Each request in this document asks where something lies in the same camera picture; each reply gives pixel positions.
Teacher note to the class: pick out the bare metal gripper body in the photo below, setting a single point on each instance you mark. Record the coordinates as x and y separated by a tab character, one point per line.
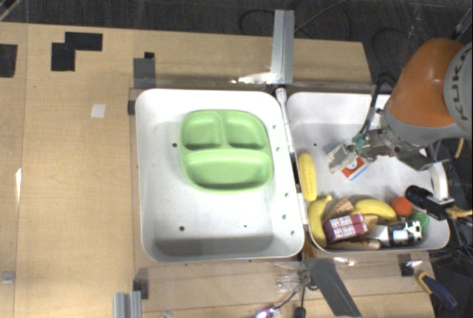
377	144

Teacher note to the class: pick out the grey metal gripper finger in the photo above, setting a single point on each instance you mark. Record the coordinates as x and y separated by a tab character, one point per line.
339	165
337	151

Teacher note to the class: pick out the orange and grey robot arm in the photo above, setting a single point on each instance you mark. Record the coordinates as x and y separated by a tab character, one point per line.
421	87

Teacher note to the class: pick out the red and white carton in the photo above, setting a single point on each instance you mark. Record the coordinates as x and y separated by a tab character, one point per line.
355	168

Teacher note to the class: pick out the yellow corn cob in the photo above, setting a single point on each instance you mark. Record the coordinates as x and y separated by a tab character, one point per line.
307	176

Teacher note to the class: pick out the white plastic tray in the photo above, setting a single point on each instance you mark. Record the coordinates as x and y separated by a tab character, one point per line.
207	220
325	117

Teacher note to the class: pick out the brown waffle cone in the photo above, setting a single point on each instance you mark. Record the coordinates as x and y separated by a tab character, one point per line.
340	208

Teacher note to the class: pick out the yellow banana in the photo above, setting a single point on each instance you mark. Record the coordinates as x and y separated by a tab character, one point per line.
316	220
375	208

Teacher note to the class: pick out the pink carton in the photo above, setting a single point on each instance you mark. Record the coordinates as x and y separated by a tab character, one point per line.
345	228

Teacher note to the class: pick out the tan bread piece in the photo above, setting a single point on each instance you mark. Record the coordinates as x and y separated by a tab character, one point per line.
371	221

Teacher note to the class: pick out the orange fruit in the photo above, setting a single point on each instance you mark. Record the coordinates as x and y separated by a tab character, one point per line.
401	206

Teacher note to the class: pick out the tan bread stick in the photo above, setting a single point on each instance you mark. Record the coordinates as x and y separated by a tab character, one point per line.
354	245

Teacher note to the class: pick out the green round toy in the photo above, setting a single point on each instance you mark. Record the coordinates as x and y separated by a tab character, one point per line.
421	217

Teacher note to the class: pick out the white and black bottle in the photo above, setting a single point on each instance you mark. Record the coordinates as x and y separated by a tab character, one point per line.
401	234

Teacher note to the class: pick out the green divided plate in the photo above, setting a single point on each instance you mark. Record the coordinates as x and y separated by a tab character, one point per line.
227	165

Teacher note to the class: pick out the black cylinder on white bracket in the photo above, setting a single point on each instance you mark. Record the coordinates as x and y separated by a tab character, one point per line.
428	200

